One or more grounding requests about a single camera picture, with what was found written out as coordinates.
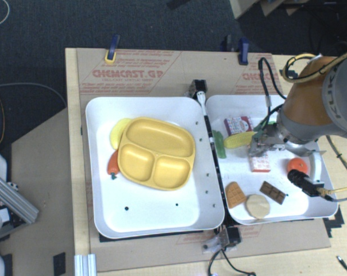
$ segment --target cardboard sheet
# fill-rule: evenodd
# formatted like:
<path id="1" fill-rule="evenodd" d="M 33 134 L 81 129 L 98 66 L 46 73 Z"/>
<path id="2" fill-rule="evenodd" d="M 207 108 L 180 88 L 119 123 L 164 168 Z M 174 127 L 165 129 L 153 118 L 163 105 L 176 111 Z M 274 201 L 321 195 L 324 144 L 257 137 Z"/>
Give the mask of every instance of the cardboard sheet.
<path id="1" fill-rule="evenodd" d="M 264 94 L 257 66 L 261 57 L 268 59 L 281 90 L 272 55 L 250 53 L 249 64 L 241 66 L 235 52 L 213 52 L 209 56 L 208 52 L 118 49 L 116 62 L 108 66 L 103 60 L 105 53 L 105 49 L 77 49 L 90 243 L 98 271 L 210 259 L 211 254 L 203 253 L 202 243 L 214 236 L 213 231 L 100 241 L 93 219 L 85 108 L 99 96 L 183 96 L 194 79 L 206 80 L 207 98 L 218 94 Z M 266 68 L 264 76 L 269 92 L 275 94 Z M 240 225 L 240 231 L 242 243 L 228 252 L 229 257 L 330 247 L 322 219 Z"/>

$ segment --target yellow divided plate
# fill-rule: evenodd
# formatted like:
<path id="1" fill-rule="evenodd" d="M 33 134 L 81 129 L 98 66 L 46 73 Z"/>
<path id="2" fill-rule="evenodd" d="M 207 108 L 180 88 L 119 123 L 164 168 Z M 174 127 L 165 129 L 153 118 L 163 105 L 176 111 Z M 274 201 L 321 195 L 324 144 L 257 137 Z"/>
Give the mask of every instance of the yellow divided plate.
<path id="1" fill-rule="evenodd" d="M 176 190 L 188 181 L 195 142 L 180 126 L 140 117 L 125 128 L 119 145 L 118 166 L 133 182 L 161 190 Z"/>

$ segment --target cracker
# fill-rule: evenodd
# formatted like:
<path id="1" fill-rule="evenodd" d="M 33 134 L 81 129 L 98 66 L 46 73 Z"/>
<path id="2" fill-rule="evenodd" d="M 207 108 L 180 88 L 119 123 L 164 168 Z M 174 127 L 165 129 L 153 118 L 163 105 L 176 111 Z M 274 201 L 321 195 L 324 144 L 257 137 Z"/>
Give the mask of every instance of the cracker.
<path id="1" fill-rule="evenodd" d="M 249 156 L 250 169 L 253 173 L 268 173 L 271 171 L 268 154 L 263 156 Z"/>
<path id="2" fill-rule="evenodd" d="M 271 210 L 271 205 L 263 195 L 250 195 L 246 201 L 249 214 L 257 219 L 263 219 Z"/>
<path id="3" fill-rule="evenodd" d="M 246 201 L 244 192 L 242 192 L 241 188 L 236 182 L 231 182 L 227 185 L 226 198 L 230 209 Z"/>

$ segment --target small box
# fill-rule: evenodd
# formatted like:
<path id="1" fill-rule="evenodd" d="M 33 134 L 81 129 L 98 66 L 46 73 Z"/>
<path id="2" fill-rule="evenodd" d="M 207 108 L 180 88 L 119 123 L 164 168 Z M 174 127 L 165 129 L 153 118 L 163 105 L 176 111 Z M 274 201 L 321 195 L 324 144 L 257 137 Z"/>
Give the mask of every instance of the small box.
<path id="1" fill-rule="evenodd" d="M 229 117 L 224 122 L 229 136 L 253 131 L 253 123 L 250 117 Z"/>
<path id="2" fill-rule="evenodd" d="M 254 173 L 268 173 L 271 171 L 268 154 L 263 156 L 249 156 L 250 169 Z"/>

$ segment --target orange ball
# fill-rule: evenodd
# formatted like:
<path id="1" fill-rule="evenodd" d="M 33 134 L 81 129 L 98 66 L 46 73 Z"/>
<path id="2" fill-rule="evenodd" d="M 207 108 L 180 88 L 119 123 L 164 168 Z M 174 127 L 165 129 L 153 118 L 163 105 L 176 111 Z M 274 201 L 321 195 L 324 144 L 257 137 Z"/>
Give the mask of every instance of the orange ball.
<path id="1" fill-rule="evenodd" d="M 287 172 L 290 172 L 291 170 L 298 170 L 307 174 L 307 164 L 301 158 L 293 158 L 287 164 Z"/>

